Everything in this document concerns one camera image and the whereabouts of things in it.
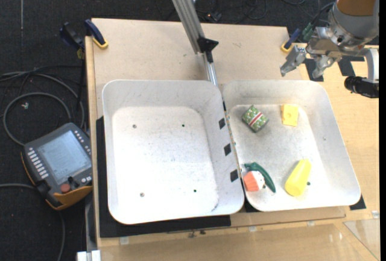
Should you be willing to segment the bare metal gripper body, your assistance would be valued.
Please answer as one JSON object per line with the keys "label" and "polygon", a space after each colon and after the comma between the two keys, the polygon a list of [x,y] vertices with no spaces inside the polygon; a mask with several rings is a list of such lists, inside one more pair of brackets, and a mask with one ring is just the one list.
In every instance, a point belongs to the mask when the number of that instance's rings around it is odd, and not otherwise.
{"label": "bare metal gripper body", "polygon": [[355,36],[340,27],[313,27],[306,52],[311,56],[355,56],[366,43],[366,38]]}

